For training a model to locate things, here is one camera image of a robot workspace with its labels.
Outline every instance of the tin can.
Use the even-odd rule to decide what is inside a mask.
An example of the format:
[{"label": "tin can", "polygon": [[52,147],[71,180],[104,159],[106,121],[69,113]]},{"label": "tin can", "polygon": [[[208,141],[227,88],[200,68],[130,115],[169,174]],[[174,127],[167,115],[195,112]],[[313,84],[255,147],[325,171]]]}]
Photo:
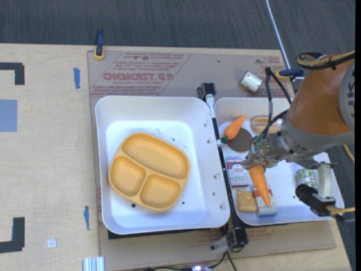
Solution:
[{"label": "tin can", "polygon": [[311,169],[300,169],[296,172],[298,184],[304,183],[309,187],[317,189],[315,173]]},{"label": "tin can", "polygon": [[239,83],[255,93],[262,86],[263,80],[247,71]]}]

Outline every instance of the toy carrot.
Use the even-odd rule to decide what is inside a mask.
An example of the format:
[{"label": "toy carrot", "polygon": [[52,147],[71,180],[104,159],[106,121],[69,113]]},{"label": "toy carrot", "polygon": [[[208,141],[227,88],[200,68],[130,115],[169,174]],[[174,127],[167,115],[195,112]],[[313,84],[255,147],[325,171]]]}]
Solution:
[{"label": "toy carrot", "polygon": [[231,122],[231,124],[228,127],[226,127],[223,133],[224,136],[222,138],[222,142],[227,143],[229,139],[234,139],[237,136],[245,118],[246,117],[242,115],[238,119]]},{"label": "toy carrot", "polygon": [[271,205],[270,195],[268,193],[268,185],[263,166],[254,165],[253,167],[250,167],[248,171],[254,186],[259,192],[259,195],[263,199],[264,203],[269,207]]}]

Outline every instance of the brown round object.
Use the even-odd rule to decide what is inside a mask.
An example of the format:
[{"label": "brown round object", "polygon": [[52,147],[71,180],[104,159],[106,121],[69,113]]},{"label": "brown round object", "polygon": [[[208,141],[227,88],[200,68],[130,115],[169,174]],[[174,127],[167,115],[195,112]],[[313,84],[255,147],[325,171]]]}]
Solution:
[{"label": "brown round object", "polygon": [[252,135],[244,128],[241,128],[234,139],[228,141],[231,149],[238,152],[248,151],[249,143],[252,140]]}]

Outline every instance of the black tape marking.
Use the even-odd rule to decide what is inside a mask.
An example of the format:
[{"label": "black tape marking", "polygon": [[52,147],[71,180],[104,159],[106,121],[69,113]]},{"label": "black tape marking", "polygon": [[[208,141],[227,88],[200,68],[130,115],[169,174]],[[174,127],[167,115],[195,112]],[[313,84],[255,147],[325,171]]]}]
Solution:
[{"label": "black tape marking", "polygon": [[21,62],[0,62],[0,70],[13,70],[15,85],[25,85],[24,66]]},{"label": "black tape marking", "polygon": [[0,242],[0,253],[19,252],[23,247],[25,247],[25,218],[13,218],[11,241]]}]

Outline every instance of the wooden table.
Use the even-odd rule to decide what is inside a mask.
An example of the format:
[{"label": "wooden table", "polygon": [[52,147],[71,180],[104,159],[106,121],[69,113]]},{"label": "wooden table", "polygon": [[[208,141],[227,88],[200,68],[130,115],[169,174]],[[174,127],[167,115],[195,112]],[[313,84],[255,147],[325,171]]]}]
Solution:
[{"label": "wooden table", "polygon": [[[81,270],[83,258],[100,256],[87,65],[87,52],[93,49],[0,44],[0,62],[20,62],[25,67],[25,85],[15,85],[14,71],[0,71],[0,99],[17,100],[17,131],[0,132],[0,242],[13,239],[13,218],[25,218],[25,247],[0,253],[1,270],[74,271]],[[122,49],[169,51],[107,47]],[[273,50],[177,51],[281,57]],[[74,68],[80,70],[78,89]],[[248,257],[234,263],[238,270],[350,270],[337,224],[329,224],[336,248]],[[48,240],[53,238],[57,246],[49,248]],[[226,260],[217,270],[232,266]]]}]

